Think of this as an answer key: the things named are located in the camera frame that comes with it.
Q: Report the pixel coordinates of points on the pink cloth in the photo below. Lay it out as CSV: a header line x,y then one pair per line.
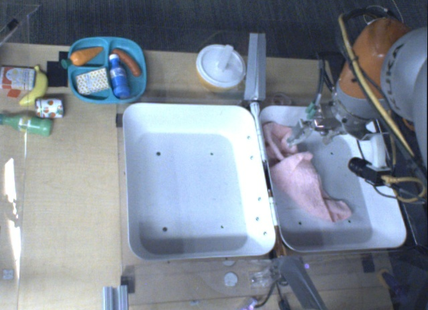
x,y
301,185

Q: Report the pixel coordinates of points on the pale wood board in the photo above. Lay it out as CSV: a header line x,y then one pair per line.
x,y
73,185

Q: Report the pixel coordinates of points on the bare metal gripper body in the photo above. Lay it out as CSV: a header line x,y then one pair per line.
x,y
329,122

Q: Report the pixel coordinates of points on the yellow cup with white lid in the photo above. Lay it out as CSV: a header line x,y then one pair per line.
x,y
220,68

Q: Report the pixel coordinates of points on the white can with orange print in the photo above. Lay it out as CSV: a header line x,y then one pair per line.
x,y
49,108

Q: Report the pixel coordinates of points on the green bottle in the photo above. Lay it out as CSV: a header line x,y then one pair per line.
x,y
31,125

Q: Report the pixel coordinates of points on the white and orange carton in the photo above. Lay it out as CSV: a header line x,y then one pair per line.
x,y
16,78

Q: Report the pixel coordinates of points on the blue bottle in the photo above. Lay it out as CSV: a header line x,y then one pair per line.
x,y
118,78

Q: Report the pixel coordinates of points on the white plastic tray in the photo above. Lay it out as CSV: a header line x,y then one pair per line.
x,y
194,181
368,208

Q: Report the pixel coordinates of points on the black cylinder on white bracket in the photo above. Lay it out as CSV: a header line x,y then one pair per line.
x,y
362,168

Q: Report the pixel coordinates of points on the brown sausage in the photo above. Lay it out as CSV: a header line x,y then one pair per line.
x,y
128,63

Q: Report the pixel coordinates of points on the yellow patterned packet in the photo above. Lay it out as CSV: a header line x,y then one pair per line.
x,y
92,81

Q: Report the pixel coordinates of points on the blue divided plate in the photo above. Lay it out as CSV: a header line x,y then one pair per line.
x,y
100,96

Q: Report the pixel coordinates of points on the orange carrot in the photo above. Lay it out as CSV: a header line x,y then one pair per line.
x,y
85,56

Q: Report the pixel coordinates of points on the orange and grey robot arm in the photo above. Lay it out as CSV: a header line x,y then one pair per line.
x,y
398,65

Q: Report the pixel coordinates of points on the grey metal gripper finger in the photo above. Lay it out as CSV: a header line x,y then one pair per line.
x,y
297,135
328,137

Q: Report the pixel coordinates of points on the yellow banana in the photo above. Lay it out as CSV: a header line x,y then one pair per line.
x,y
39,86

